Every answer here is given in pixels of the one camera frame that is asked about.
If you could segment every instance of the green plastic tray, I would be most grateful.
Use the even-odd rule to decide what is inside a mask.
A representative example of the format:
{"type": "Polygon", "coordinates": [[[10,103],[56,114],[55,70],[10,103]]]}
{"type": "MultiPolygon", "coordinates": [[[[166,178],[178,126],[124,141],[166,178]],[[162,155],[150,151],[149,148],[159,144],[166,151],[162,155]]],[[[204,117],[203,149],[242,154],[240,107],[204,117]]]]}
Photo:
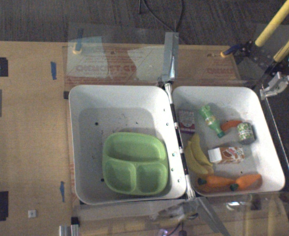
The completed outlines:
{"type": "Polygon", "coordinates": [[[154,136],[117,132],[103,146],[103,176],[118,193],[155,195],[168,181],[168,158],[164,144],[154,136]]]}

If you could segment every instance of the yellow stick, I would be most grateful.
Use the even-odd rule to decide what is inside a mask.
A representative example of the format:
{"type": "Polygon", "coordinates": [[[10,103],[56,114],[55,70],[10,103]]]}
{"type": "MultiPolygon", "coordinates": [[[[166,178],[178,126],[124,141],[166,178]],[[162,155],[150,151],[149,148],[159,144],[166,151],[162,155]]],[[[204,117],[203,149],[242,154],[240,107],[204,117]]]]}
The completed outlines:
{"type": "Polygon", "coordinates": [[[289,40],[285,44],[284,47],[282,47],[275,56],[273,56],[274,61],[281,62],[287,55],[289,54],[289,40]]]}
{"type": "Polygon", "coordinates": [[[255,44],[261,47],[265,42],[271,37],[273,32],[278,28],[278,26],[283,22],[286,16],[289,14],[289,0],[287,0],[282,7],[279,9],[277,14],[273,17],[270,23],[266,26],[263,32],[256,39],[255,44]]]}

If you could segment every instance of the toy banana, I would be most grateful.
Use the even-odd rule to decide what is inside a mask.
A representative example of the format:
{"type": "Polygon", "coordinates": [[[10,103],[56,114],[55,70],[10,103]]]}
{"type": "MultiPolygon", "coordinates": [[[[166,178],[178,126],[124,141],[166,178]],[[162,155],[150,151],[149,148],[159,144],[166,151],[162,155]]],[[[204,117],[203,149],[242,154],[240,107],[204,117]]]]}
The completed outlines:
{"type": "Polygon", "coordinates": [[[208,165],[212,168],[212,163],[209,162],[208,158],[202,151],[202,148],[200,147],[200,138],[197,133],[193,135],[193,137],[190,139],[191,141],[191,150],[193,152],[194,158],[199,162],[201,165],[208,165]]]}
{"type": "Polygon", "coordinates": [[[188,169],[198,175],[207,175],[208,170],[194,158],[191,146],[192,142],[188,141],[187,147],[184,151],[188,169]]]}

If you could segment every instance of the can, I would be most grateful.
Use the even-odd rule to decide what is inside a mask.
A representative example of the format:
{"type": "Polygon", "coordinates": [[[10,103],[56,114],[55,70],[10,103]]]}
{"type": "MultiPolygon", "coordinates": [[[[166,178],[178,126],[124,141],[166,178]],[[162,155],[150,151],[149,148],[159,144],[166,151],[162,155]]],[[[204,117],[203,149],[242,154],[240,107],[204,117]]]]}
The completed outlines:
{"type": "Polygon", "coordinates": [[[236,128],[241,144],[251,144],[255,141],[252,125],[249,122],[242,122],[236,128]]]}

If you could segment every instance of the toy carrot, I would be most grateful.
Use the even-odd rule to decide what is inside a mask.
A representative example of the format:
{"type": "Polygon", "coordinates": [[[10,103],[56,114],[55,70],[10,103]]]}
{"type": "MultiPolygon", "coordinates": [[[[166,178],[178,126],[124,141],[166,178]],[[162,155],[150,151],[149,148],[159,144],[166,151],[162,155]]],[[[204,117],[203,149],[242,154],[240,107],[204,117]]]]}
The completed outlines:
{"type": "Polygon", "coordinates": [[[237,127],[237,125],[239,125],[240,123],[242,123],[242,121],[240,120],[229,120],[221,125],[221,129],[225,132],[232,127],[237,127]]]}
{"type": "Polygon", "coordinates": [[[234,184],[230,185],[230,189],[232,191],[244,190],[258,180],[261,180],[260,174],[243,175],[243,176],[239,177],[238,179],[236,179],[234,184]]]}
{"type": "Polygon", "coordinates": [[[215,175],[208,175],[205,179],[198,178],[198,184],[203,185],[205,184],[208,187],[216,188],[216,187],[224,187],[230,184],[234,184],[235,180],[226,178],[226,177],[220,177],[215,175]]]}

